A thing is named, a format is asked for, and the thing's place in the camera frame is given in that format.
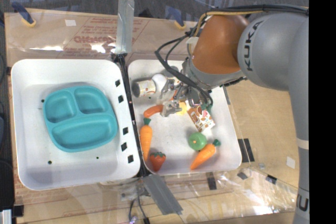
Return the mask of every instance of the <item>green toy fruit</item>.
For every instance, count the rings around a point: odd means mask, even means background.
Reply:
[[[196,132],[189,136],[188,143],[193,150],[200,151],[205,147],[207,139],[204,134]]]

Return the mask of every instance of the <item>orange carrot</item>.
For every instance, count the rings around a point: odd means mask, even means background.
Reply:
[[[162,110],[163,110],[163,105],[162,104],[158,104],[158,105],[155,105],[155,106],[152,106],[152,107],[146,109],[143,112],[143,116],[145,118],[150,118],[152,115],[154,115],[155,113],[159,113]]]
[[[151,148],[151,142],[152,142],[152,136],[153,136],[153,130],[148,125],[150,121],[151,119],[144,118],[143,119],[144,125],[140,129],[140,144],[142,148],[143,159],[145,161],[147,161],[148,159],[148,153]]]
[[[162,164],[165,162],[166,155],[162,152],[154,152],[149,155],[149,160],[153,165],[153,170],[157,172],[161,169]]]
[[[210,159],[216,152],[216,146],[220,146],[220,141],[215,139],[215,141],[212,144],[207,144],[204,148],[200,150],[200,152],[197,154],[196,158],[194,159],[193,163],[190,166],[190,169],[196,169],[199,167],[202,163]]]

